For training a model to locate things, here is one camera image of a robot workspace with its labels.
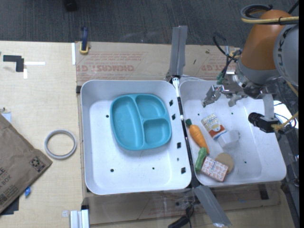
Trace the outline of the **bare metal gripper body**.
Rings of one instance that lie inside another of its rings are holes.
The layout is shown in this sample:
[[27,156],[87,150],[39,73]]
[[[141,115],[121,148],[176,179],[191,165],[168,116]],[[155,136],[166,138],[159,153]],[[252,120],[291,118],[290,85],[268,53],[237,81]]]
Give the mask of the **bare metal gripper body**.
[[262,81],[257,71],[235,71],[234,73],[226,73],[220,77],[220,92],[227,98],[259,98]]

